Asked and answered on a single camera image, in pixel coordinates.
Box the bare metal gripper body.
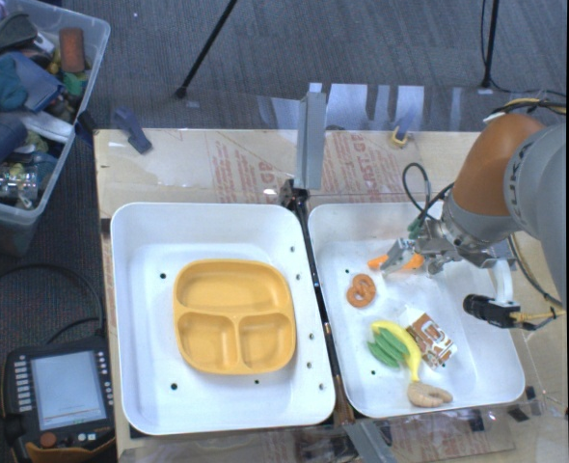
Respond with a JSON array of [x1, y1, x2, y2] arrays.
[[409, 219, 517, 270]]

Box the orange carrot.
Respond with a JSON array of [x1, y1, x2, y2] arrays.
[[366, 253, 426, 273]]

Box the brown pretzel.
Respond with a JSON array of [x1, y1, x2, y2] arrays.
[[345, 273, 377, 310]]

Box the brown and white carton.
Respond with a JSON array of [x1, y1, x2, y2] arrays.
[[398, 305, 459, 372]]

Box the yellow banana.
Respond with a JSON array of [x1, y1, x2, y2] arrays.
[[370, 320, 424, 384]]

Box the green pea pods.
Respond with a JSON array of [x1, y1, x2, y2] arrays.
[[366, 326, 411, 369]]

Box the white plastic tray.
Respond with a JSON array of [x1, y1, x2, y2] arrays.
[[307, 202, 528, 420], [109, 202, 338, 437]]

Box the orange divided plate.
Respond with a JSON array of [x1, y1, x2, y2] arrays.
[[172, 259, 298, 375]]

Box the black stand leg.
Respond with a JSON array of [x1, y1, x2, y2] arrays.
[[174, 0, 252, 99], [478, 0, 505, 91]]

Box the brown cardboard board red print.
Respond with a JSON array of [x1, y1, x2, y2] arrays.
[[94, 127, 569, 463]]

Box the clear plastic storage bin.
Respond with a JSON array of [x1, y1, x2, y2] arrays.
[[0, 0, 112, 258]]

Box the brown rectangular block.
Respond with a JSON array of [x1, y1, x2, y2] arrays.
[[58, 27, 87, 74]]

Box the blue cloth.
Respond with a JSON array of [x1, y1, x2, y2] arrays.
[[0, 51, 67, 114]]

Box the black cylinder on white bracket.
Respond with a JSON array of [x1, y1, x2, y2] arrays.
[[462, 257, 523, 330]]

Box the black block with wires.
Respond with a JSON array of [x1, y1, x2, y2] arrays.
[[279, 178, 311, 212]]

